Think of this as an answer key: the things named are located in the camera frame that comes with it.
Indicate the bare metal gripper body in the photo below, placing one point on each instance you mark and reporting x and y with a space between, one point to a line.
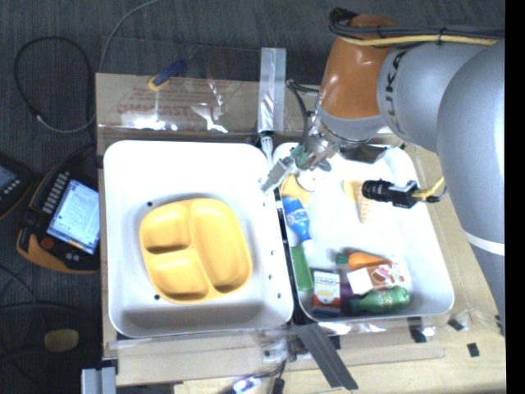
322 148

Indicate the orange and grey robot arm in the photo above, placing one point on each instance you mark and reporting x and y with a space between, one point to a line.
467 109

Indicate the yellow divided plate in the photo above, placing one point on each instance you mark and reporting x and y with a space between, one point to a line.
213 240

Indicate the tan ice cream cone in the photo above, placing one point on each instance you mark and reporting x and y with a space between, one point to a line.
363 207

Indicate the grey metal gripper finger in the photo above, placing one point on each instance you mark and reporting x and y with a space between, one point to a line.
281 170

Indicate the brown cardboard board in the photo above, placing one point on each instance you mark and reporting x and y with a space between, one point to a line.
123 105

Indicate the black cylinder on white bracket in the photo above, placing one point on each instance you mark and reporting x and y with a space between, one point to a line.
383 190

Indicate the orange carrot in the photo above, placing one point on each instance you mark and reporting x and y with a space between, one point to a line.
365 259

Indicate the yellow toy food slice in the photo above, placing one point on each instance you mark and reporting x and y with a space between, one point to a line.
292 189

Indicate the green plastic bottle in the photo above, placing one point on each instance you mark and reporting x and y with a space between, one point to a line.
385 300

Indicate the blue and white bottle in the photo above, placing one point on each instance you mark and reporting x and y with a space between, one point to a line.
297 218

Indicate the white blue orange carton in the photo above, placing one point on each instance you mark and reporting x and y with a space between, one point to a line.
326 291

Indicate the green packet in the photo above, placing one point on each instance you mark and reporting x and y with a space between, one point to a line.
302 267

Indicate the white plastic tray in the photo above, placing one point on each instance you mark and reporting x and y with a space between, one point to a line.
389 236
184 166

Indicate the purple can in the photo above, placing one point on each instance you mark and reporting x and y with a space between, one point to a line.
346 296

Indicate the white and orange carton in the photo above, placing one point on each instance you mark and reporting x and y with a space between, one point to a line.
375 278

